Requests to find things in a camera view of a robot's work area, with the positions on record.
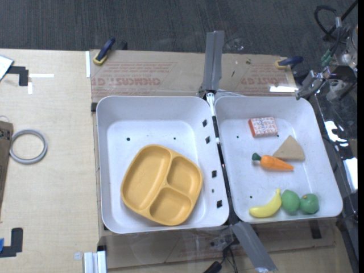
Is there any white tape roll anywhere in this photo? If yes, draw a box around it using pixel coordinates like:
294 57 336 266
9 129 48 164

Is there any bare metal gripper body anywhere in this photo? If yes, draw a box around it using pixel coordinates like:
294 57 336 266
323 27 358 83

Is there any yellow banana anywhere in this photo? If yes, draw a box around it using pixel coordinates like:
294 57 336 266
249 188 282 218

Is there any white paper sheet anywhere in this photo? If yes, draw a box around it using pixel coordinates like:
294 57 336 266
0 55 14 81

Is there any yellow divided plate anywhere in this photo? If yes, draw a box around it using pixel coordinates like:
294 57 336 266
119 144 204 226

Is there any tan bread wedge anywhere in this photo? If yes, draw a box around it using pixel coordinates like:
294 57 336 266
272 135 306 162

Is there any orange carrot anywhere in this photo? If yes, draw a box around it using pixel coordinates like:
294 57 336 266
251 152 295 171

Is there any white plastic tray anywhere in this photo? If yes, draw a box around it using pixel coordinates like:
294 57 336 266
213 95 344 224
96 95 230 234

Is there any orange and white carton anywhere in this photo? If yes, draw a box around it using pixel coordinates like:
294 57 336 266
247 117 279 138

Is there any brown cardboard board red print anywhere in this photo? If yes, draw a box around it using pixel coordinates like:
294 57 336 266
89 49 346 270

